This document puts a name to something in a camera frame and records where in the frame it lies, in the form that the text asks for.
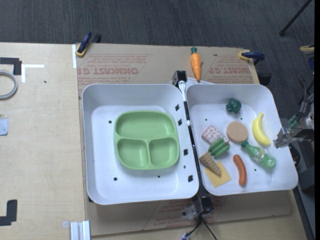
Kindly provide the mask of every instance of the wooden table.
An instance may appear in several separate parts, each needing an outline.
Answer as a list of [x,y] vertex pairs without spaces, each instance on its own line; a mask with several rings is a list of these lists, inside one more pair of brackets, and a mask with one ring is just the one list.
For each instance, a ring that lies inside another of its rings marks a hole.
[[[77,69],[70,44],[2,43],[0,57],[19,58],[25,82],[0,100],[8,134],[0,136],[0,216],[17,200],[17,220],[0,226],[1,239],[69,239],[68,222],[85,218]],[[10,72],[12,66],[0,65]],[[0,95],[12,87],[0,76]],[[297,204],[287,191],[291,214],[214,223],[218,239],[306,239]],[[99,236],[95,239],[179,239],[193,226]],[[204,225],[192,239],[213,239]]]

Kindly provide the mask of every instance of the toy carrot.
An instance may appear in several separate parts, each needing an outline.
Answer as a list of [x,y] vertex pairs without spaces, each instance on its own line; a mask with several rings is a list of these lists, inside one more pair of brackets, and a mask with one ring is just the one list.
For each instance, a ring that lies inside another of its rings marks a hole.
[[192,47],[191,48],[191,56],[190,56],[190,62],[191,62],[191,68],[193,70],[195,79],[200,82],[201,77],[201,58],[200,55],[197,53],[197,48]]

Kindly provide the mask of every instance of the gray carpet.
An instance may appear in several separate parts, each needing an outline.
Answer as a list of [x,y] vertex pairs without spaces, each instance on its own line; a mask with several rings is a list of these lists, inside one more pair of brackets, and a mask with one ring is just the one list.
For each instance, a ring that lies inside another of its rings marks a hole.
[[[0,0],[0,42],[74,44],[92,31],[102,35],[102,43],[243,47],[265,54],[256,69],[272,73],[267,87],[279,116],[291,118],[304,93],[299,79],[306,84],[314,79],[300,47],[315,41],[315,0],[285,36],[279,31],[306,1]],[[307,167],[314,165],[309,143],[301,149]],[[299,193],[295,195],[313,239]]]

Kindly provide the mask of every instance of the black cable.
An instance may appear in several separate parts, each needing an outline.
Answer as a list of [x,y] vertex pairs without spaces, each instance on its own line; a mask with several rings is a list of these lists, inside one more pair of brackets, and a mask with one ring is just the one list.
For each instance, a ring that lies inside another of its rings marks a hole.
[[[311,87],[314,85],[314,83],[315,83],[315,79],[312,79],[311,83],[306,88],[306,92],[308,94],[309,94],[309,91],[310,91]],[[301,97],[301,99],[298,101],[298,105],[300,105],[303,100],[304,100],[304,97]]]
[[207,225],[207,223],[205,222],[205,220],[203,220],[203,224],[206,226],[206,228],[210,231],[211,235],[214,237],[215,240],[217,240],[215,234],[211,231],[211,229],[209,228],[209,226]]
[[299,82],[303,87],[304,95],[303,95],[303,100],[301,103],[300,111],[295,114],[295,116],[296,116],[295,121],[296,122],[298,122],[301,119],[301,117],[303,116],[303,114],[305,112],[306,102],[307,102],[307,93],[308,93],[305,83],[300,78],[299,78]]
[[209,226],[207,225],[207,223],[205,222],[204,218],[202,217],[202,215],[198,216],[198,223],[196,224],[196,226],[194,227],[193,230],[191,230],[189,233],[185,234],[185,237],[189,237],[200,225],[201,222],[203,222],[203,224],[205,225],[205,227],[209,230],[209,232],[211,233],[211,235],[214,237],[215,240],[218,240],[215,236],[215,234],[212,232],[212,230],[209,228]]
[[201,215],[198,216],[198,223],[196,224],[195,228],[193,230],[191,230],[189,233],[185,234],[185,237],[189,237],[201,224],[201,222],[203,221],[203,218]]

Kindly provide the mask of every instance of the green plate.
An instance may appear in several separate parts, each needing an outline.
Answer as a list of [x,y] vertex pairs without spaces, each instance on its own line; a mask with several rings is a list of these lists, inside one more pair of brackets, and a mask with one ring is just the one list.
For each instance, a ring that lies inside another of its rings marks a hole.
[[179,159],[176,124],[160,111],[122,113],[115,121],[114,141],[119,161],[130,169],[164,169]]

